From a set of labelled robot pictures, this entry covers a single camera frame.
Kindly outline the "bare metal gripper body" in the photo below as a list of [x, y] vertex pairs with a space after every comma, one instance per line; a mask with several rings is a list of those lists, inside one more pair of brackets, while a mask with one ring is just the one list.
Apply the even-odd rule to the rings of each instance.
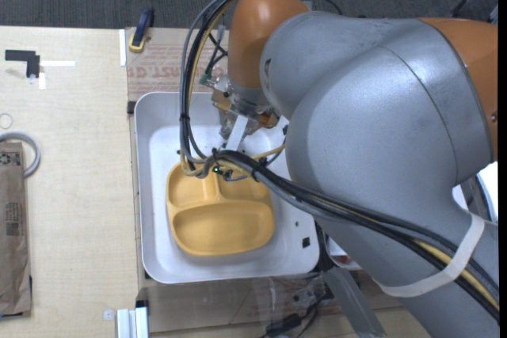
[[262, 88], [236, 84], [228, 76], [219, 76], [210, 82], [212, 103], [220, 111], [229, 111], [237, 118], [251, 118], [258, 128], [273, 128], [280, 120], [280, 113], [267, 100]]

